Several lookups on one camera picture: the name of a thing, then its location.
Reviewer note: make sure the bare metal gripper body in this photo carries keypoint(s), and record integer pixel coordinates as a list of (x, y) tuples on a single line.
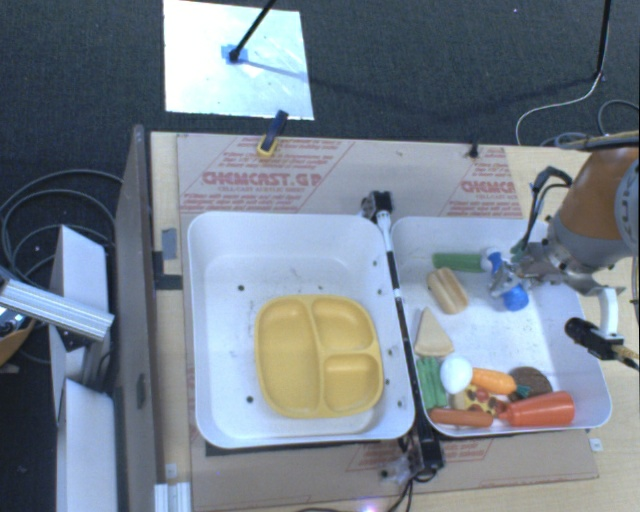
[(552, 265)]

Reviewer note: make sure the black cylinder on white bracket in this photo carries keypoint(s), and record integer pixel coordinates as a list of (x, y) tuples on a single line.
[(592, 335)]

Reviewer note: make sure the orange carrot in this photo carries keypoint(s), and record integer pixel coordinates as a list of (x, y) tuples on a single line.
[(495, 381)]

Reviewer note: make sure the brown biscuit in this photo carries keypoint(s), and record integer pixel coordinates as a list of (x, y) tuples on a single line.
[(532, 379)]

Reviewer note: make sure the green beans bundle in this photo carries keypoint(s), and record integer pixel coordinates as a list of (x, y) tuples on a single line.
[(431, 385)]

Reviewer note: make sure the thin black and white rod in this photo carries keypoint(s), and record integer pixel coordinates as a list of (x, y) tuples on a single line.
[(395, 280)]

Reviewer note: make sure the white plastic tray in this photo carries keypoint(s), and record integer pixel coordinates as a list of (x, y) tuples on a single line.
[(235, 250), (530, 335)]

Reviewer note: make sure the green cylinder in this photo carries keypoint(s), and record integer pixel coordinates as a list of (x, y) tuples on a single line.
[(456, 261)]

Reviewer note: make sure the blue and white bottle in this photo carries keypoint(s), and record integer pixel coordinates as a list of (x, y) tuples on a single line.
[(516, 298)]

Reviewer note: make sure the tan hot dog bun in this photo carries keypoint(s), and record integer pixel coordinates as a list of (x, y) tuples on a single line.
[(447, 291)]

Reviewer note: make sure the brown cardboard board red print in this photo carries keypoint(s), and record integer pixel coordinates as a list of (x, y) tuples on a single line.
[(310, 170)]

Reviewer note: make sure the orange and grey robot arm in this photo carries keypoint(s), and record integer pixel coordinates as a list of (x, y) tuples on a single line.
[(595, 200)]

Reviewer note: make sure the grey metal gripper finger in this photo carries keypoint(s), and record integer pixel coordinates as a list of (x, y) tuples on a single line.
[(520, 270), (498, 283)]

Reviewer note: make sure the orange sausage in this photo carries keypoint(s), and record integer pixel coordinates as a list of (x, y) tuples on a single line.
[(460, 417)]

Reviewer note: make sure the tan bread wedge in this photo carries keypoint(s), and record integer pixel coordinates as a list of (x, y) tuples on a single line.
[(430, 337)]

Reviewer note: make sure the yellow pizza slice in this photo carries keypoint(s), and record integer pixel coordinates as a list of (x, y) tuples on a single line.
[(479, 399)]

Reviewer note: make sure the yellow divided plate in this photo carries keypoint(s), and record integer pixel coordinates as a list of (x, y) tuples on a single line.
[(290, 350)]

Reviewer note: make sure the orange bottle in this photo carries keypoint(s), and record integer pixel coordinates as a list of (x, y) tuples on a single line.
[(542, 410)]

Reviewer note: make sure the white egg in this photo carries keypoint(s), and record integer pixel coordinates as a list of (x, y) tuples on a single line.
[(456, 372)]

